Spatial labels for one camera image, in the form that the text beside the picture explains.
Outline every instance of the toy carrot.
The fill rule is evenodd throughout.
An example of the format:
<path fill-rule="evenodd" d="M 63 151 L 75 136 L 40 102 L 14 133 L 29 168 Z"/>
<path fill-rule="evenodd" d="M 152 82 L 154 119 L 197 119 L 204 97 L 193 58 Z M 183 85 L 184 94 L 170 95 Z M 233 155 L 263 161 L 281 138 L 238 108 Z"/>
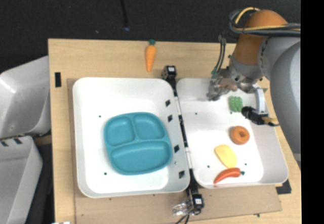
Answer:
<path fill-rule="evenodd" d="M 217 184 L 221 180 L 224 180 L 228 177 L 239 177 L 241 175 L 241 171 L 238 167 L 228 168 L 224 171 L 221 171 L 218 176 L 216 176 L 214 180 L 214 184 Z"/>
<path fill-rule="evenodd" d="M 146 48 L 145 52 L 145 61 L 146 61 L 146 70 L 150 72 L 153 66 L 153 62 L 156 55 L 156 47 L 154 46 L 155 40 L 150 40 L 150 45 Z"/>

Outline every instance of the wooden table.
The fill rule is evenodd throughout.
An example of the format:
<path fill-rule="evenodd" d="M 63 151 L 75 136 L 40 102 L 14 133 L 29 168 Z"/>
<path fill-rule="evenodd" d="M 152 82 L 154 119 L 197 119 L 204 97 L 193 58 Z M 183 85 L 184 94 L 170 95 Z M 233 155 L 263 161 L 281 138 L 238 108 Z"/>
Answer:
<path fill-rule="evenodd" d="M 67 79 L 81 77 L 159 77 L 166 65 L 177 67 L 177 78 L 209 78 L 219 55 L 218 43 L 157 42 L 153 70 L 145 69 L 146 41 L 49 39 L 55 221 L 75 222 L 73 164 L 70 142 Z M 224 66 L 235 44 L 228 44 Z M 267 80 L 259 83 L 269 87 Z M 265 93 L 275 116 L 270 92 Z M 198 220 L 194 223 L 301 223 L 301 171 L 281 131 L 276 127 L 289 167 L 291 194 L 279 195 L 282 211 Z"/>

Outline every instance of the toy donut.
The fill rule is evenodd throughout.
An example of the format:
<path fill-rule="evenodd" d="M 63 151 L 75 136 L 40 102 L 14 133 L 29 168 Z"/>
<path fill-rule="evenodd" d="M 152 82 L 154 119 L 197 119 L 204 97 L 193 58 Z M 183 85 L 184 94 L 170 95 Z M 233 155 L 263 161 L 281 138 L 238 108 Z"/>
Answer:
<path fill-rule="evenodd" d="M 243 145 L 250 139 L 249 131 L 243 126 L 236 126 L 231 130 L 231 139 L 235 144 Z"/>

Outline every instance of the blue plate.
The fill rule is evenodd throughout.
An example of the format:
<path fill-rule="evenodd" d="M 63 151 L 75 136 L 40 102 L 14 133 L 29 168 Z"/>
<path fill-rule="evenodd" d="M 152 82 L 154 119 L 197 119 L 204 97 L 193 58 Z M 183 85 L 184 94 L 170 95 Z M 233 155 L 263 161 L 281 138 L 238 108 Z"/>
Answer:
<path fill-rule="evenodd" d="M 110 163 L 122 174 L 143 174 L 167 166 L 172 146 L 161 120 L 151 113 L 128 113 L 111 118 L 104 128 Z"/>

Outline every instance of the toy sink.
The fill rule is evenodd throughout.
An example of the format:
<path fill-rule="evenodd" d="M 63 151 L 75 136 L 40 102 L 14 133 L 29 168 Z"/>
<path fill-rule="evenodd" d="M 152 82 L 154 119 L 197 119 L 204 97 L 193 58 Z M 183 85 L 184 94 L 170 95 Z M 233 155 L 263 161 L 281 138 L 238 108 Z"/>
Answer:
<path fill-rule="evenodd" d="M 181 192 L 189 185 L 189 168 L 198 184 L 209 189 L 283 183 L 288 168 L 274 128 L 256 125 L 229 107 L 229 97 L 240 96 L 244 106 L 255 108 L 255 95 L 238 90 L 208 101 L 209 82 L 181 79 L 175 97 L 162 79 L 76 81 L 72 93 L 80 190 L 93 198 Z M 237 125 L 250 133 L 244 145 L 229 137 Z M 224 144 L 232 148 L 245 174 L 215 187 L 216 175 L 226 167 L 214 148 Z"/>

